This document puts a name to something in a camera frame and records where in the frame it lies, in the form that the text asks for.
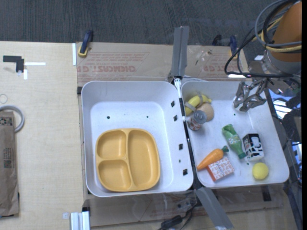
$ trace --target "orange carrot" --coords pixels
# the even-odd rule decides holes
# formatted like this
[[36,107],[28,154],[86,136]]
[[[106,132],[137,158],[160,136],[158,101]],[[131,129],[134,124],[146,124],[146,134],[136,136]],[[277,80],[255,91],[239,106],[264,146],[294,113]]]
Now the orange carrot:
[[224,156],[224,152],[229,151],[227,146],[224,146],[222,149],[214,149],[212,152],[210,152],[196,167],[197,170],[202,170],[206,168],[209,164],[212,164],[214,162],[217,162],[221,160]]

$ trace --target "wooden table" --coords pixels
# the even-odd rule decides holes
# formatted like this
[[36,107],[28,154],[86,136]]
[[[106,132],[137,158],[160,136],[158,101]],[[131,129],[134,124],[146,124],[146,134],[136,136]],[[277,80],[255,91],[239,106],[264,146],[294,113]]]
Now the wooden table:
[[[0,93],[7,95],[6,104],[18,106],[25,116],[24,127],[16,134],[20,212],[1,218],[0,229],[68,230],[67,216],[80,212],[84,202],[77,70],[72,44],[0,42],[0,48],[2,55],[46,63],[28,66],[28,79],[24,80],[23,75],[15,72],[14,63],[0,62]],[[235,229],[295,229],[289,200],[281,187],[279,193],[281,207],[229,213]],[[158,229],[160,223],[97,229]],[[185,229],[215,227],[205,215],[192,218]]]

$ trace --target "yellow divided plate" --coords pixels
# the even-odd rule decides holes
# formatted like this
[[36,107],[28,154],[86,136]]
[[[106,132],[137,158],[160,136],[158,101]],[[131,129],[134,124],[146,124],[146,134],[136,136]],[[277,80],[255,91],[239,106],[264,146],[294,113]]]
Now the yellow divided plate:
[[159,181],[158,148],[146,130],[106,131],[97,139],[95,154],[99,181],[110,191],[147,190]]

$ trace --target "yellow lemon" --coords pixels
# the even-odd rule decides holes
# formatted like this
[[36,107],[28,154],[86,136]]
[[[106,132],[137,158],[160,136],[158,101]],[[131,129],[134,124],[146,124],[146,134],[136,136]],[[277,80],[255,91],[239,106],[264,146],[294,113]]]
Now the yellow lemon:
[[259,162],[253,166],[253,176],[257,180],[263,180],[269,174],[269,168],[265,163]]

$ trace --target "toy food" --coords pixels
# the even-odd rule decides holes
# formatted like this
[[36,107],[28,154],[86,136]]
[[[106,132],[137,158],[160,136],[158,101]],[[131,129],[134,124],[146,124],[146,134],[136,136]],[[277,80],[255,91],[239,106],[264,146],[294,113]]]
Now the toy food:
[[240,159],[246,156],[242,150],[242,141],[239,135],[236,133],[232,125],[226,125],[222,128],[222,133],[225,136],[230,148],[235,151]]
[[264,157],[259,134],[256,132],[249,133],[244,136],[242,140],[245,147],[246,159],[248,161],[259,161]]
[[206,121],[207,115],[201,110],[196,110],[193,117],[188,121],[188,127],[191,130],[199,130]]
[[202,102],[207,102],[207,103],[211,103],[211,99],[209,99],[207,96],[205,95],[195,95],[194,97],[192,97],[191,99],[189,99],[189,101],[187,102],[188,105],[185,106],[185,110],[186,110],[186,116],[188,116],[193,110],[189,108],[189,106],[192,107],[197,107],[200,103],[201,103],[201,99],[200,96],[202,97]]
[[200,162],[200,164],[196,167],[197,170],[204,169],[209,164],[219,161],[220,159],[223,158],[224,152],[228,152],[228,151],[229,149],[227,146],[224,146],[222,149],[219,149],[219,148],[214,149]]
[[257,180],[263,180],[269,174],[269,168],[265,163],[259,162],[253,166],[253,176]]
[[209,164],[207,170],[214,182],[235,171],[235,169],[233,168],[232,164],[230,163],[227,157],[224,157],[217,162]]
[[197,108],[197,111],[201,110],[207,115],[207,122],[211,121],[214,117],[214,110],[210,103],[203,103]]

